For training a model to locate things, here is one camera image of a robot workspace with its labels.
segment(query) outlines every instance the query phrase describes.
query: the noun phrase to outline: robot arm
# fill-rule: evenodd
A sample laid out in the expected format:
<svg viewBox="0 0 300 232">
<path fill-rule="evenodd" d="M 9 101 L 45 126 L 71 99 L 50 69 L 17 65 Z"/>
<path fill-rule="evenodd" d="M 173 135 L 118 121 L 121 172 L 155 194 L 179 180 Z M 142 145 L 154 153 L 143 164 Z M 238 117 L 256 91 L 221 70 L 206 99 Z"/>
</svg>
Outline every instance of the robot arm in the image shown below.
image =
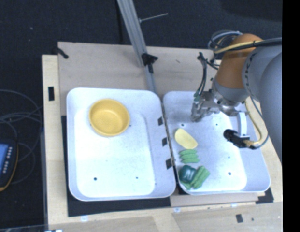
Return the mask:
<svg viewBox="0 0 300 232">
<path fill-rule="evenodd" d="M 262 39 L 252 34 L 237 36 L 231 45 Z M 236 116 L 235 107 L 248 96 L 260 102 L 268 134 L 282 162 L 282 44 L 227 51 L 214 78 L 212 89 L 193 103 L 191 118 L 223 112 Z"/>
</svg>

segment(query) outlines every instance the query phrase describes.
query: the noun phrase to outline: table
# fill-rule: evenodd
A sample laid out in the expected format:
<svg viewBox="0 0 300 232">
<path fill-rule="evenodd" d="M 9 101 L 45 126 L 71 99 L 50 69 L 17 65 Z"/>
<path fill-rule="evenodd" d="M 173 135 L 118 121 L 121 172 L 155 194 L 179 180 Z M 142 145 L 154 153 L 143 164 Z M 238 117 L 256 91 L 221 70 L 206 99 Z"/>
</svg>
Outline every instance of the table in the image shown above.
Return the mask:
<svg viewBox="0 0 300 232">
<path fill-rule="evenodd" d="M 283 228 L 282 166 L 269 140 L 262 152 L 271 176 L 272 203 L 256 204 L 265 193 L 206 195 L 196 200 L 171 196 L 171 207 L 69 217 L 65 182 L 61 116 L 65 97 L 73 87 L 147 89 L 144 70 L 138 67 L 129 45 L 59 42 L 69 58 L 43 55 L 43 100 L 46 151 L 48 225 L 65 231 L 278 231 Z M 198 52 L 186 48 L 148 47 L 159 59 L 154 64 L 157 94 L 172 90 L 192 91 L 200 84 L 202 69 Z M 208 69 L 208 79 L 215 70 Z M 207 82 L 205 90 L 210 88 Z M 263 122 L 257 119 L 265 130 Z"/>
</svg>

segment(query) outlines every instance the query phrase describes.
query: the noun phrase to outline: yellow bowl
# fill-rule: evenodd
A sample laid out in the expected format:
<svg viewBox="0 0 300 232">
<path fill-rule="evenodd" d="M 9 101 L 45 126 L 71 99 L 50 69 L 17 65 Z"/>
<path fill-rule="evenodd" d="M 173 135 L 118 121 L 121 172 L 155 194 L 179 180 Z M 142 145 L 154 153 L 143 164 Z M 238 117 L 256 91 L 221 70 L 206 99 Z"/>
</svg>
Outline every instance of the yellow bowl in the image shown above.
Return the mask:
<svg viewBox="0 0 300 232">
<path fill-rule="evenodd" d="M 116 136 L 129 126 L 129 113 L 126 107 L 112 99 L 102 99 L 93 103 L 89 110 L 92 128 L 103 136 Z"/>
</svg>

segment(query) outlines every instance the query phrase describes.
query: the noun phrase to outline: yellow plate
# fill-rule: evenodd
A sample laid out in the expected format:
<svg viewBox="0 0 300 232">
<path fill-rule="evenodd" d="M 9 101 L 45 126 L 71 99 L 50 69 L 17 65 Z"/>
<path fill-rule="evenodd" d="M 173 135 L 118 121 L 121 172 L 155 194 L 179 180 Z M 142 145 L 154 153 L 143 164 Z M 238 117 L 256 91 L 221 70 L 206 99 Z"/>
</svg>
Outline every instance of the yellow plate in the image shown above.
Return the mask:
<svg viewBox="0 0 300 232">
<path fill-rule="evenodd" d="M 129 113 L 126 107 L 112 99 L 99 100 L 89 110 L 92 128 L 103 136 L 116 136 L 129 126 Z"/>
<path fill-rule="evenodd" d="M 184 129 L 179 128 L 174 134 L 176 142 L 185 149 L 194 149 L 198 143 L 196 140 Z"/>
</svg>

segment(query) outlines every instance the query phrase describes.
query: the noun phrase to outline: metal bar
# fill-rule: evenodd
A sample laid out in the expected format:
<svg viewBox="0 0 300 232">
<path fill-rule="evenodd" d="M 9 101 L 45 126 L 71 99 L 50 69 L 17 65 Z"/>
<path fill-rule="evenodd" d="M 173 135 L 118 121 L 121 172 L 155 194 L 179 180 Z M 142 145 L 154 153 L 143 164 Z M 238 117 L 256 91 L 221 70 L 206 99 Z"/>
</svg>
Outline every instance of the metal bar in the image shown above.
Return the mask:
<svg viewBox="0 0 300 232">
<path fill-rule="evenodd" d="M 142 54 L 147 53 L 147 50 L 133 0 L 117 0 L 117 3 L 121 10 L 131 44 L 137 55 L 138 64 L 144 67 Z M 145 68 L 145 76 L 149 90 L 156 93 L 153 73 L 149 72 L 148 68 Z"/>
</svg>

